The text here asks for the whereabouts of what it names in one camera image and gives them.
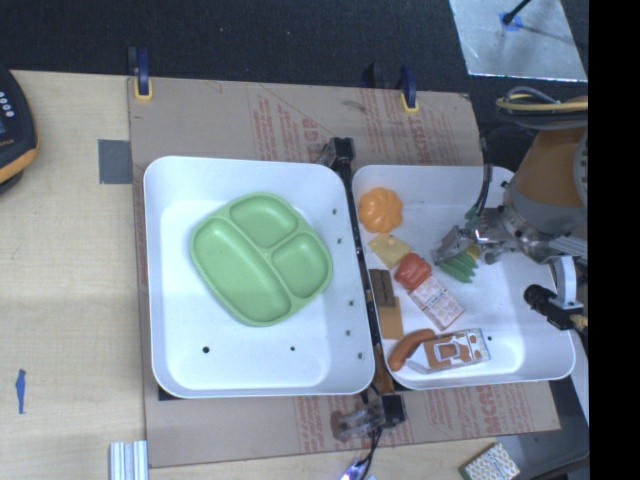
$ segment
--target cardboard sheet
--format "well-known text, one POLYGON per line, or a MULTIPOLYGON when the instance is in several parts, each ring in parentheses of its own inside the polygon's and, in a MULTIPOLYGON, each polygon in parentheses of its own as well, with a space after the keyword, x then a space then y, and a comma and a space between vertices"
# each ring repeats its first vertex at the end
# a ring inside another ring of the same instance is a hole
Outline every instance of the cardboard sheet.
MULTIPOLYGON (((331 420, 359 396, 180 400, 151 369, 142 177, 165 155, 314 162, 332 137, 351 137, 354 168, 368 164, 479 165, 478 130, 461 94, 419 92, 407 114, 389 89, 153 79, 153 98, 128 83, 145 418, 151 467, 362 449, 331 420)), ((556 430, 547 382, 403 393, 407 421, 385 432, 398 446, 556 430)))

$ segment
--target white tray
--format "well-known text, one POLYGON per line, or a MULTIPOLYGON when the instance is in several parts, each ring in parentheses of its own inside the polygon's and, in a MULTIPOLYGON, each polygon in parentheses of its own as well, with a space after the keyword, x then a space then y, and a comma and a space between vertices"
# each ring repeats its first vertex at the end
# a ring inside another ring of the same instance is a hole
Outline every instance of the white tray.
POLYGON ((351 394, 374 358, 344 185, 315 164, 163 157, 144 176, 152 366, 182 398, 351 394), (240 196, 286 199, 329 249, 327 288, 287 320, 252 327, 212 296, 189 255, 208 214, 240 196))
MULTIPOLYGON (((502 203, 503 181, 513 173, 493 170, 487 207, 502 203)), ((353 192, 357 201, 367 191, 381 186, 394 190, 404 203, 403 223, 391 231, 433 266, 433 275, 449 288, 465 312, 444 332, 479 327, 487 341, 491 359, 458 369, 419 374, 407 366, 393 373, 410 389, 500 384, 552 380, 566 377, 575 362, 575 349, 567 331, 560 331, 530 309, 523 293, 531 284, 555 291, 548 266, 522 253, 504 254, 493 264, 482 264, 473 283, 465 284, 434 266, 431 251, 455 224, 464 224, 464 214, 475 203, 482 183, 481 167, 366 166, 356 172, 353 192)), ((360 226, 365 261, 369 269, 386 269, 367 243, 376 236, 360 226)), ((400 299, 405 334, 416 329, 437 327, 411 301, 395 280, 400 299)), ((395 340, 383 340, 385 356, 395 340)))

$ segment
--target green plate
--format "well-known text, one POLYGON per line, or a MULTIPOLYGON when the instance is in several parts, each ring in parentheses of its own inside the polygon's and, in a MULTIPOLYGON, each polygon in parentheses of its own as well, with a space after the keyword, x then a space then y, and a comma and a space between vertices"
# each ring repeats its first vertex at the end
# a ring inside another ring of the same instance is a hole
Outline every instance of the green plate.
POLYGON ((331 255, 318 234, 284 199, 255 192, 200 222, 191 259, 223 306, 240 321, 274 325, 329 284, 331 255))

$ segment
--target brown sausage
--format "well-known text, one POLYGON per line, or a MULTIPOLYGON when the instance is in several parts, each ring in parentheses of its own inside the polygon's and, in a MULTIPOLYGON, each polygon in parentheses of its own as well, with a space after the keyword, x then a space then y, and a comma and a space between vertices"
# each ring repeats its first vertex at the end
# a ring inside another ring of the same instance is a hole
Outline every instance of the brown sausage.
POLYGON ((415 352, 418 345, 427 340, 432 340, 435 337, 436 333, 431 329, 419 329, 404 336, 391 351, 387 359, 389 369, 392 372, 397 372, 404 366, 407 357, 415 352))

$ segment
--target wooden table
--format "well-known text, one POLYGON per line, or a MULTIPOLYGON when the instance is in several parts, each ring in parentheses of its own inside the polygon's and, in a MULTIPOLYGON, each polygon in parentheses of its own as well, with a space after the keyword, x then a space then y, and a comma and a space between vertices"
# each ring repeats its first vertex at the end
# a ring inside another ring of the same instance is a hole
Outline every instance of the wooden table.
MULTIPOLYGON (((129 139, 126 77, 14 75, 42 147, 0 196, 0 477, 104 480, 109 444, 145 439, 132 190, 101 184, 98 171, 98 142, 129 139)), ((459 480, 458 467, 493 442, 381 448, 370 473, 459 480)), ((149 478, 337 479, 356 455, 154 469, 149 478)))

